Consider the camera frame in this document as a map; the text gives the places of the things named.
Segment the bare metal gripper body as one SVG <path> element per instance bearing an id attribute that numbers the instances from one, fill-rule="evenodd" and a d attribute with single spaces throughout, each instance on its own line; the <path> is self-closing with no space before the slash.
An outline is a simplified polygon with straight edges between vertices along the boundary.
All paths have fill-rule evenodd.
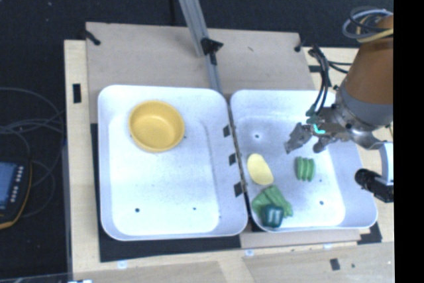
<path id="1" fill-rule="evenodd" d="M 378 128 L 378 116 L 371 105 L 312 105 L 309 108 L 309 124 L 317 140 L 330 137 L 332 143 L 352 141 L 358 146 L 378 145 L 378 139 L 373 135 Z"/>

